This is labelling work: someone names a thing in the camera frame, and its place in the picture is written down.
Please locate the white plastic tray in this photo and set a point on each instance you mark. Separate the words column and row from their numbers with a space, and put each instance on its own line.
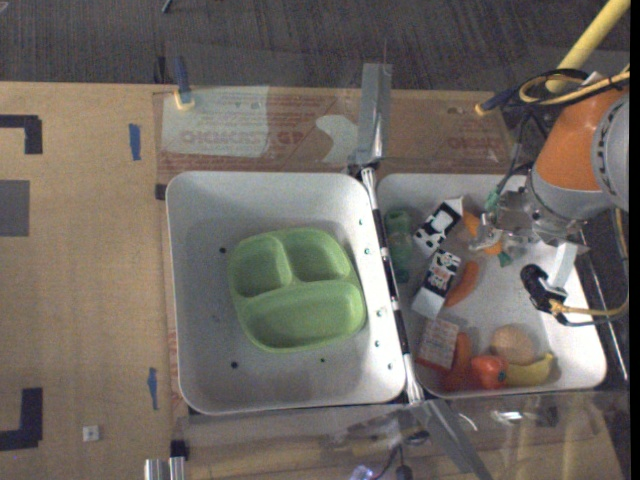
column 505, row 298
column 200, row 268

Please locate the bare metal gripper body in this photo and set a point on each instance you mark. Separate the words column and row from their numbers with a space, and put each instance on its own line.
column 520, row 213

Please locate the red sausage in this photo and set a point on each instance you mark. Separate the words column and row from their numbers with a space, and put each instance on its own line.
column 461, row 363

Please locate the white carton with colour print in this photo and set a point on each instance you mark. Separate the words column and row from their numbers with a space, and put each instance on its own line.
column 437, row 283

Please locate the yellow banana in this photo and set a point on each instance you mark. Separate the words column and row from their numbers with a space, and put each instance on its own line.
column 530, row 373

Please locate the brown bread bun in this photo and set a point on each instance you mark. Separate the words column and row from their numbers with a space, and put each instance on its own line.
column 512, row 344

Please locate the orange carrot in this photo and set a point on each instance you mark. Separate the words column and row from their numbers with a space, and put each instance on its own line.
column 462, row 285

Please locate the black cylinder on white bracket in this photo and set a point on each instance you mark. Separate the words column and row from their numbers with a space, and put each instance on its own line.
column 537, row 283

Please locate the yellow pole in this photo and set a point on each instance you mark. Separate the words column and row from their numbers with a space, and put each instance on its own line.
column 595, row 30

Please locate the black and white cow carton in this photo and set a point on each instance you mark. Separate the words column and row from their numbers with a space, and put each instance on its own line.
column 436, row 228

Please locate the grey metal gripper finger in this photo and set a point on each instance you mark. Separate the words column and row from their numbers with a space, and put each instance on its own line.
column 513, row 246
column 484, row 238

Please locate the orange round toy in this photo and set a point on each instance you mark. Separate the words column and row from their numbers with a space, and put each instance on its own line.
column 471, row 223

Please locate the green clear plastic bottle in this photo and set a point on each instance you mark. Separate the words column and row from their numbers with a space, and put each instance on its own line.
column 400, row 243

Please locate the white packet with red print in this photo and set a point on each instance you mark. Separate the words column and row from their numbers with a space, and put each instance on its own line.
column 438, row 342

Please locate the green divided plate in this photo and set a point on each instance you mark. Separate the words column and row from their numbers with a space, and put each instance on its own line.
column 295, row 293

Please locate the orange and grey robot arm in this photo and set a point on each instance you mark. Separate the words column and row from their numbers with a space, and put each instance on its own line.
column 570, row 138

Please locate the brown cardboard board red print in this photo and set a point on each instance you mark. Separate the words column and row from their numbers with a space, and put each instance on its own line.
column 300, row 133

